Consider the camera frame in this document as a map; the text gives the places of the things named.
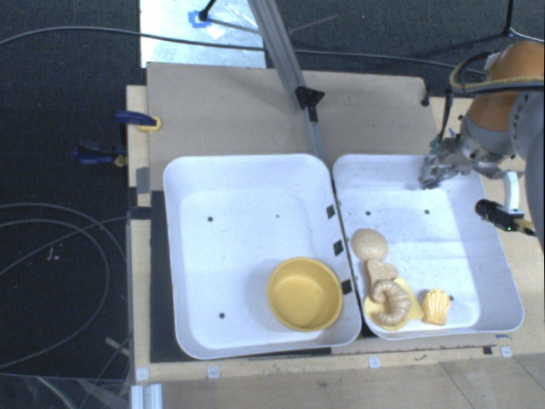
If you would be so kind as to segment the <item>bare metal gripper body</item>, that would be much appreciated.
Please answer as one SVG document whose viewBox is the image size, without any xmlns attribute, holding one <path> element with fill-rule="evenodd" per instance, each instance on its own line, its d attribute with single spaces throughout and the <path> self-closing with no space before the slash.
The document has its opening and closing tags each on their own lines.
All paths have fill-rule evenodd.
<svg viewBox="0 0 545 409">
<path fill-rule="evenodd" d="M 468 174 L 493 164 L 494 154 L 467 135 L 443 139 L 429 157 L 429 168 L 434 174 Z"/>
</svg>

